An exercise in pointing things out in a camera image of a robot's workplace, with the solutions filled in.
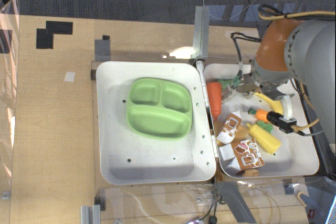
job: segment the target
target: metal clamp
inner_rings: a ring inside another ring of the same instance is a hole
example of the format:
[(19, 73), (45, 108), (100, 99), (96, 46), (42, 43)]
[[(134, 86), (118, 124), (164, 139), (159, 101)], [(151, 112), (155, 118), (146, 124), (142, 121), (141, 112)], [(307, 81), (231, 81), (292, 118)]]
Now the metal clamp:
[(209, 7), (196, 7), (193, 48), (195, 53), (192, 59), (205, 59), (208, 57), (209, 43)]
[(100, 224), (100, 205), (82, 206), (80, 209), (81, 224)]

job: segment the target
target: green divided plate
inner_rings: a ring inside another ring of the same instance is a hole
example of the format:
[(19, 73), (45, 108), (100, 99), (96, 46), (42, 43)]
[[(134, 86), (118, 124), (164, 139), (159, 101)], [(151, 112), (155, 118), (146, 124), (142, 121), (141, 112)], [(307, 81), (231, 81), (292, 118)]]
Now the green divided plate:
[(189, 133), (192, 102), (189, 91), (180, 84), (141, 78), (131, 86), (126, 107), (127, 124), (136, 134), (176, 140)]

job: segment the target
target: white tray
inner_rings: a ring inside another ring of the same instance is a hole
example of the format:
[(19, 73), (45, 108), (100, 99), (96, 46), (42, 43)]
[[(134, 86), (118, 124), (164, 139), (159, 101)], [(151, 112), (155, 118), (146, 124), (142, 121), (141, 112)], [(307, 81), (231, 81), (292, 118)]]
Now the white tray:
[[(126, 123), (132, 83), (139, 78), (177, 82), (193, 102), (191, 131), (177, 141), (133, 133)], [(216, 170), (204, 96), (197, 70), (184, 63), (105, 62), (97, 69), (100, 168), (115, 185), (204, 181)]]
[[(249, 73), (249, 71), (250, 66), (244, 66), (243, 73)], [(206, 81), (209, 82), (216, 79), (231, 79), (237, 72), (238, 65), (215, 63), (205, 68), (204, 76)], [(291, 98), (293, 116), (297, 119), (298, 125), (307, 125), (300, 98), (292, 85), (287, 83), (278, 89), (286, 94), (295, 94), (294, 97)], [(268, 103), (259, 97), (254, 96), (251, 99), (246, 99), (242, 94), (237, 94), (222, 106), (222, 113), (218, 117), (218, 120), (224, 121), (231, 112), (240, 110), (243, 119), (242, 124), (244, 126), (246, 126), (247, 122), (254, 123), (256, 122), (256, 118), (247, 113), (247, 110), (251, 106), (267, 111), (271, 110)], [(272, 135), (280, 139), (282, 145), (276, 151), (275, 155), (269, 154), (259, 147), (265, 161), (265, 166), (259, 169), (260, 177), (294, 177), (313, 175), (317, 172), (319, 168), (319, 158), (312, 137), (303, 137), (295, 133), (285, 134), (277, 127), (274, 127)], [(222, 160), (220, 164), (222, 168), (225, 167)], [(226, 174), (231, 177), (241, 178), (241, 176)]]

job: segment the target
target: white sticker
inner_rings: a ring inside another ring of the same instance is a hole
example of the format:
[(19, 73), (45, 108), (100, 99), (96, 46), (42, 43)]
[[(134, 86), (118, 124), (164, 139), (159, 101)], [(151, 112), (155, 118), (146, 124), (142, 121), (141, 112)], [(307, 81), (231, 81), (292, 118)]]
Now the white sticker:
[(75, 72), (67, 72), (67, 73), (65, 74), (65, 79), (64, 79), (64, 81), (65, 81), (65, 82), (74, 82), (74, 81), (75, 81), (75, 75), (76, 75)]

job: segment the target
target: yellow mustard bottle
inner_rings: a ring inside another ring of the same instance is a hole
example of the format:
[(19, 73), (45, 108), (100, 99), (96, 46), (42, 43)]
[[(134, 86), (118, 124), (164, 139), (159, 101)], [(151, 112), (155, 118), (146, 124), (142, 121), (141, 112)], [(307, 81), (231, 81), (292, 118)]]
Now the yellow mustard bottle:
[(247, 124), (247, 126), (249, 127), (250, 135), (258, 142), (260, 146), (263, 147), (266, 152), (273, 154), (275, 151), (277, 151), (281, 145), (280, 140), (257, 124)]

